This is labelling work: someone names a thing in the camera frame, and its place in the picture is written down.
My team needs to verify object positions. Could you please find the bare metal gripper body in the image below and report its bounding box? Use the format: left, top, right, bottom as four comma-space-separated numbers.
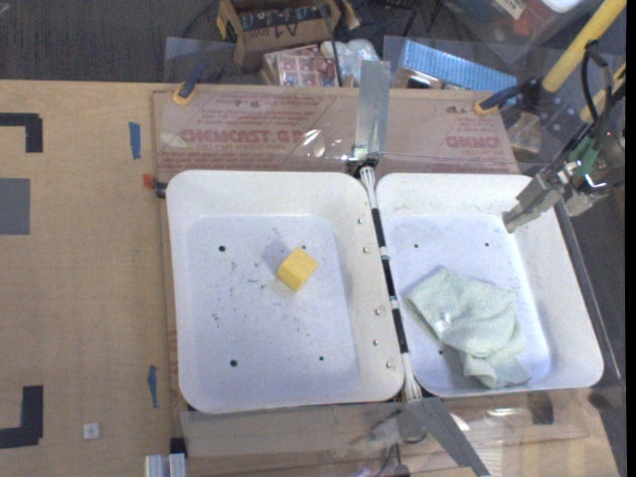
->
556, 135, 627, 218

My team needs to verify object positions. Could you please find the white plastic tray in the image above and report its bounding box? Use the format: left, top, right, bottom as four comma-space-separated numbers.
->
165, 169, 406, 415
375, 171, 606, 399

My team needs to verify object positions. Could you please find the pale green cloth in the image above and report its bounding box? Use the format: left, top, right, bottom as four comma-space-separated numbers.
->
402, 264, 533, 391

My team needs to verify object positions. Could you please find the blue corrugated sheet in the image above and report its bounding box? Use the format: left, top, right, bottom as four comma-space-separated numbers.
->
396, 37, 519, 93

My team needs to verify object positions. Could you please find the thin black and white rod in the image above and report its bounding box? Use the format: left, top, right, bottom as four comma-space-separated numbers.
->
358, 165, 423, 404

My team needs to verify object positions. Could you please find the yellow cube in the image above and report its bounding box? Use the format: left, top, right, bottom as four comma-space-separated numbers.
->
275, 245, 319, 293

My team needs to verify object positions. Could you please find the colourful printed flat box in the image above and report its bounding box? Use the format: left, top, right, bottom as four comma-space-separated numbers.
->
261, 43, 341, 88

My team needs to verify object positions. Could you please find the brown cardboard board red print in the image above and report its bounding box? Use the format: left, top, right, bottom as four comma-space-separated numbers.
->
151, 87, 620, 477

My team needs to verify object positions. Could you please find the open brown cardboard box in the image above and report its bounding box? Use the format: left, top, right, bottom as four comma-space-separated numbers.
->
216, 0, 343, 73

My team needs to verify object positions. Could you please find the black block with thin wires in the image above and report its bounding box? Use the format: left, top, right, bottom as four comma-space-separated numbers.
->
346, 154, 380, 178

